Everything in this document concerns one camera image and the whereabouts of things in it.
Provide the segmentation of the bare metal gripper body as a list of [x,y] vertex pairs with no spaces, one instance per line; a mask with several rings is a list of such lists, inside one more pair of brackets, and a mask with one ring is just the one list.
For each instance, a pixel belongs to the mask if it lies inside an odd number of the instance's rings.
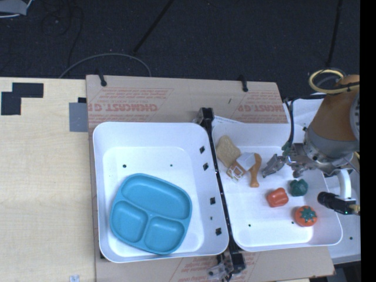
[[329,158],[316,148],[305,146],[303,143],[293,143],[286,146],[286,165],[303,165],[308,170],[319,170],[327,176],[337,175],[340,170],[350,164],[353,152],[346,153],[338,159]]

